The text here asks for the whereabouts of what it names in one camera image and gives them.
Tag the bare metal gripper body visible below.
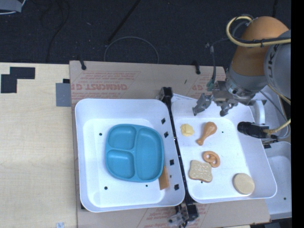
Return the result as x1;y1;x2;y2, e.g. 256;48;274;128
211;80;257;109

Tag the brown chicken drumstick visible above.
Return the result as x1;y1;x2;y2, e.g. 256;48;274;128
196;121;218;146

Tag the yellow toy food lump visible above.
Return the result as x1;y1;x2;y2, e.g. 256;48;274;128
180;123;195;138

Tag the white plastic tray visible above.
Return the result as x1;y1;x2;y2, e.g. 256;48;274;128
74;98;186;213
171;95;278;204

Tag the brown pretzel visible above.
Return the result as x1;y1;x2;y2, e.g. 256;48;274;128
202;150;221;168

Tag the brown cardboard board red print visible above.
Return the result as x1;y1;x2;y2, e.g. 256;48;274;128
69;60;272;228

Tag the beige bread slice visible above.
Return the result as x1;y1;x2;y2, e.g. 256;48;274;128
188;160;213;183

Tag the blue divided plate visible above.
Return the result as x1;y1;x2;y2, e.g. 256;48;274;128
104;123;165;183

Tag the beige round biscuit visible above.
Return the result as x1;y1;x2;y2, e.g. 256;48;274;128
232;172;256;195

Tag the orange cheese slice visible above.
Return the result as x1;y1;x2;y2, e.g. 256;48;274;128
158;165;170;191

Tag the black cylinder on white bracket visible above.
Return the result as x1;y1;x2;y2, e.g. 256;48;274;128
237;99;271;139

